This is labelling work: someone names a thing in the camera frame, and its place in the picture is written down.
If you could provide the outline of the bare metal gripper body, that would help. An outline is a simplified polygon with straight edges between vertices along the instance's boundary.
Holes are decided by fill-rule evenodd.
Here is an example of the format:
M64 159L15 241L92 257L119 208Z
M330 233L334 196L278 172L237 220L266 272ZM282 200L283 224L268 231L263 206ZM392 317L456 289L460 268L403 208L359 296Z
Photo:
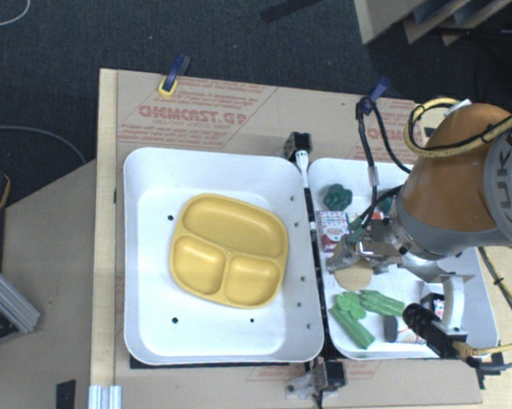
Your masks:
M399 262L412 248L413 240L398 220L372 219L348 236L348 249L368 260Z

